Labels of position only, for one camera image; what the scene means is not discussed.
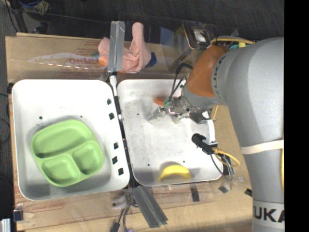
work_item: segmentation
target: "divided green plate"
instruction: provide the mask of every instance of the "divided green plate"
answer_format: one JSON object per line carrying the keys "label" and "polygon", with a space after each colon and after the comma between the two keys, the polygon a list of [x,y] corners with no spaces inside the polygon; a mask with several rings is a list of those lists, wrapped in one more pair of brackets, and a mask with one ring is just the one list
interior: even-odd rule
{"label": "divided green plate", "polygon": [[71,186],[89,178],[104,163],[95,136],[76,119],[53,124],[35,133],[31,151],[43,175],[57,187]]}

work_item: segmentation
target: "pink cloth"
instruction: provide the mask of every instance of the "pink cloth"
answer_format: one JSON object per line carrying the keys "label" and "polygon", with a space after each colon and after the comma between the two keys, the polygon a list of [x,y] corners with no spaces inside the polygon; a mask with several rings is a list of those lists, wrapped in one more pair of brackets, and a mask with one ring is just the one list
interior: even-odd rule
{"label": "pink cloth", "polygon": [[[151,59],[151,53],[144,40],[144,25],[136,22],[132,27],[133,40],[129,49],[124,48],[122,70],[126,72],[139,72]],[[110,39],[104,38],[99,46],[99,61],[103,66],[108,66]]]}

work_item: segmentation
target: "banana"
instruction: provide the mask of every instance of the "banana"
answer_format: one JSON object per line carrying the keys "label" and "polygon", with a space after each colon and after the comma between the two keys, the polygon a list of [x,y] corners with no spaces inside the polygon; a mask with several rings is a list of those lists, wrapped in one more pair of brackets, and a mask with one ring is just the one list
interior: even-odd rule
{"label": "banana", "polygon": [[191,174],[190,171],[181,166],[181,165],[171,165],[171,166],[167,166],[163,169],[161,176],[158,178],[158,180],[162,180],[165,177],[171,176],[171,175],[175,175],[178,174],[184,178],[191,178]]}

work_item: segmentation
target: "cardboard surface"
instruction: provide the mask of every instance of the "cardboard surface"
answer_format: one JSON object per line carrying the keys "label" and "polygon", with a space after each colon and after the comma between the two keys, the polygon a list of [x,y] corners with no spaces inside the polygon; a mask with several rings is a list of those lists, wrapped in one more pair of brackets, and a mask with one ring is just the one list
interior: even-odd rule
{"label": "cardboard surface", "polygon": [[[66,52],[82,52],[77,50],[82,45],[95,50],[95,45],[99,40],[78,39],[70,37],[52,37],[31,35],[7,37],[7,69],[9,82],[26,78],[54,78],[61,72],[61,66],[44,64],[46,70],[43,70],[42,64],[28,62],[29,59],[36,58],[38,54],[33,53],[33,46],[42,48],[41,56],[44,54],[56,54],[56,45],[66,41],[68,48],[62,48]],[[20,44],[27,44],[32,47],[26,52],[20,52]],[[145,70],[150,74],[170,73],[164,64],[164,52],[161,45],[152,44],[151,51],[155,51],[159,56],[158,64]],[[12,97],[9,95],[11,135],[14,135],[14,121],[12,111]],[[239,150],[239,144],[231,123],[228,109],[219,106],[217,121],[214,123],[216,128],[216,140],[219,148],[235,156],[241,163],[234,168],[234,181],[232,189],[226,194],[218,190],[219,186],[225,181],[220,178],[216,181],[196,184],[200,202],[193,202],[190,185],[166,186],[153,188],[154,197],[157,199],[161,208],[168,217],[168,225],[156,229],[155,231],[250,231],[252,220],[252,199],[244,194],[246,188],[250,188],[248,171]],[[14,191],[15,205],[22,207],[24,211],[24,220],[17,223],[17,230],[29,231],[108,231],[113,221],[120,214],[119,209],[113,209],[111,199],[115,199],[124,194],[125,190],[108,193],[98,193],[84,196],[73,196],[68,198],[50,200],[50,201],[30,201],[23,197],[18,188],[17,165],[15,138],[11,137],[13,170],[14,170]],[[131,208],[127,218],[127,227],[134,231],[150,231],[148,225],[138,208]]]}

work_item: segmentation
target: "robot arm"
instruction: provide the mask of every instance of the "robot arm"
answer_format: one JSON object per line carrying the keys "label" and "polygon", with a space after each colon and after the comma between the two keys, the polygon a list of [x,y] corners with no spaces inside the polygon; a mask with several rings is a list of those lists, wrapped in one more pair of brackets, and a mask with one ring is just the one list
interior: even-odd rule
{"label": "robot arm", "polygon": [[231,51],[209,47],[182,94],[193,107],[228,107],[252,184],[253,231],[284,231],[283,38]]}

